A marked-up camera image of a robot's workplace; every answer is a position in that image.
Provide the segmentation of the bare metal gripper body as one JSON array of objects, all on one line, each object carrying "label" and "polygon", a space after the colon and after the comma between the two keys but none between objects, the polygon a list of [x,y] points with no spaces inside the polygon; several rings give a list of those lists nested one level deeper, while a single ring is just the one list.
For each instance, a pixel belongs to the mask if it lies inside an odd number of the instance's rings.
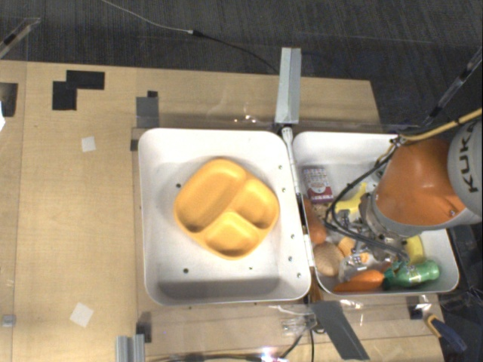
[{"label": "bare metal gripper body", "polygon": [[409,261],[409,255],[402,243],[403,239],[386,228],[377,218],[371,194],[365,193],[361,197],[359,213],[368,232],[366,236],[375,242],[375,244],[368,244],[368,247],[372,250],[376,260],[380,262],[386,260]]}]

